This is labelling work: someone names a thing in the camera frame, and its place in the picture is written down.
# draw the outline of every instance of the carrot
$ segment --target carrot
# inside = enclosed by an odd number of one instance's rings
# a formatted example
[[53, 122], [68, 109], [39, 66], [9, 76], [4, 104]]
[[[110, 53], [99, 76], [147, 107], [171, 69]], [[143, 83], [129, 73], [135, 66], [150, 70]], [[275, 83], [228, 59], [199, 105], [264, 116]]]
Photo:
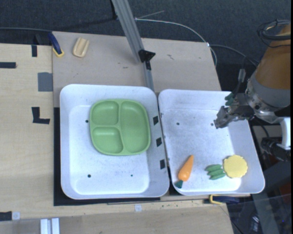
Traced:
[[187, 161], [185, 162], [183, 167], [180, 169], [180, 171], [178, 173], [179, 181], [177, 183], [175, 183], [177, 188], [180, 189], [182, 187], [183, 182], [187, 181], [190, 178], [191, 170], [193, 167], [193, 161], [194, 161], [194, 156], [191, 155], [187, 159]]

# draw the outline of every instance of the yellow round object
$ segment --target yellow round object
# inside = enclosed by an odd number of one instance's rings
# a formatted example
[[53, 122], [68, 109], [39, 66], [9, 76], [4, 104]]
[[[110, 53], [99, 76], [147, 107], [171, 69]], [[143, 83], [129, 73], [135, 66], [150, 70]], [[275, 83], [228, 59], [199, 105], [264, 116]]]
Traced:
[[241, 156], [232, 155], [223, 162], [224, 171], [228, 177], [242, 177], [248, 170], [248, 165]]

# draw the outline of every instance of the wooden table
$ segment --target wooden table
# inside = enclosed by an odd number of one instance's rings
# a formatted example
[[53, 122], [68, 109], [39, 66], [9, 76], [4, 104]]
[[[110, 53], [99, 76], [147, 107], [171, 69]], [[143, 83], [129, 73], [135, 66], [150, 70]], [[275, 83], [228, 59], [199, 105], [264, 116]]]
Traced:
[[[203, 204], [206, 196], [167, 194], [157, 202], [139, 202], [140, 213], [135, 213], [137, 203], [53, 205], [53, 109], [59, 106], [61, 88], [72, 83], [144, 86], [142, 65], [134, 62], [125, 37], [62, 32], [54, 35], [65, 52], [63, 58], [55, 57], [50, 46], [38, 45], [37, 56], [33, 56], [35, 46], [0, 44], [0, 62], [17, 64], [15, 69], [0, 68], [0, 212], [19, 212], [21, 219], [62, 217], [63, 225], [69, 225], [65, 217], [78, 219], [87, 215], [87, 221], [99, 219], [97, 224], [110, 233], [116, 227], [108, 226], [109, 218], [118, 223], [132, 221], [128, 223], [132, 233], [137, 223], [144, 224], [143, 233], [150, 233], [150, 228], [165, 233], [174, 225], [179, 226], [175, 233], [187, 226], [191, 230], [200, 228], [201, 233], [210, 233], [211, 228], [232, 233], [226, 206]], [[78, 37], [90, 40], [84, 58], [71, 54]], [[147, 50], [156, 53], [151, 67], [157, 94], [167, 88], [220, 91], [205, 43], [159, 39], [143, 42]], [[38, 76], [42, 73], [53, 74], [53, 91], [38, 90]], [[49, 124], [33, 123], [33, 107], [40, 108], [40, 118], [50, 119]], [[159, 219], [167, 226], [154, 222]]]

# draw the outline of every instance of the toy carrot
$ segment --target toy carrot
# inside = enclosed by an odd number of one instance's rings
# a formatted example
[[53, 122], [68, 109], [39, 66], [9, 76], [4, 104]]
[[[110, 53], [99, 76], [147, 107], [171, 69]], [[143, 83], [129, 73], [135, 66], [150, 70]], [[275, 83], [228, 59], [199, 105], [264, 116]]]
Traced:
[[194, 160], [194, 156], [191, 155], [187, 161], [185, 162], [185, 164], [183, 165], [183, 167], [180, 169], [179, 174], [178, 174], [178, 178], [179, 181], [175, 183], [175, 186], [177, 188], [182, 188], [182, 184], [184, 181], [187, 181], [190, 177], [191, 174], [191, 170], [193, 167], [193, 160]]

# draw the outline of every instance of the black clamp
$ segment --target black clamp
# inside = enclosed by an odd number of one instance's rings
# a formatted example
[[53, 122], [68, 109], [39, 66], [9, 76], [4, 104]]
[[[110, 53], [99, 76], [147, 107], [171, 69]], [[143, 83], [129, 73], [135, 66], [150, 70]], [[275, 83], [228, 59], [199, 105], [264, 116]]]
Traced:
[[146, 63], [146, 69], [151, 70], [150, 60], [155, 56], [155, 53], [141, 49], [139, 50], [138, 54], [140, 61]]

